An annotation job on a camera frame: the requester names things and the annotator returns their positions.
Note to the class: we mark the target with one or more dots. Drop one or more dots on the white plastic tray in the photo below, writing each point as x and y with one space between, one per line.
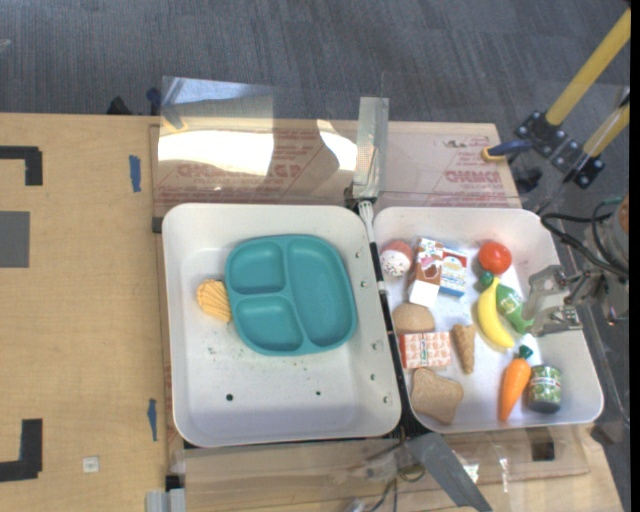
280 400
570 380

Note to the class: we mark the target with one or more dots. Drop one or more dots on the orange carrot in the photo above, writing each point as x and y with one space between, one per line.
514 385

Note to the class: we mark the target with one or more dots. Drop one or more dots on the green can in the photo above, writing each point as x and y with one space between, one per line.
544 390

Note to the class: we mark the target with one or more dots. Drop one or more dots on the green bottle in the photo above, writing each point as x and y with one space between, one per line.
510 305

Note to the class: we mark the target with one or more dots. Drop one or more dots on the white and brown carton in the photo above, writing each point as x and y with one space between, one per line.
425 285

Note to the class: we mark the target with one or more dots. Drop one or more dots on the blue and white carton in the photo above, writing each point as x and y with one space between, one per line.
454 272

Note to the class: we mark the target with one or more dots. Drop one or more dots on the brown cardboard board red print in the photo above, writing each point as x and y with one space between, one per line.
415 165

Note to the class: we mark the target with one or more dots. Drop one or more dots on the yellow ribbed shell shape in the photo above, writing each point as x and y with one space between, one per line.
212 300

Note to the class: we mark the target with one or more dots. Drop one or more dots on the yellow banana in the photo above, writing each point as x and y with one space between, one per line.
490 320

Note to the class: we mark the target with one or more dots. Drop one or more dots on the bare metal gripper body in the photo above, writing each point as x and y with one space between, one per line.
602 292

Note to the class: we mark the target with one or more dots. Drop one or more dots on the brown bread bun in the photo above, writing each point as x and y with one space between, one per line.
412 319

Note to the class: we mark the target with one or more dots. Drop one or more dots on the orange patterned packet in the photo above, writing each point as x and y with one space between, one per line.
425 350

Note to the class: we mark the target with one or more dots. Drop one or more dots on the red tomato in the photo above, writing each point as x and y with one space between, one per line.
495 257

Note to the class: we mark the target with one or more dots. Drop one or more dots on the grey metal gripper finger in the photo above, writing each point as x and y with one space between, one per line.
557 324
539 292

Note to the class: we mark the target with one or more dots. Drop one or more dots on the teal divided plate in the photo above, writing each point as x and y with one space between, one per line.
310 280

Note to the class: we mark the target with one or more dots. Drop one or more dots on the tan ice cream cone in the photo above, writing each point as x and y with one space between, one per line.
465 345

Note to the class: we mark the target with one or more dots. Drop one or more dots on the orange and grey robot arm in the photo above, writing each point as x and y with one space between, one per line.
618 235

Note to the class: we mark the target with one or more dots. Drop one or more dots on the brown bread slice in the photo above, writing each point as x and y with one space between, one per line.
436 396

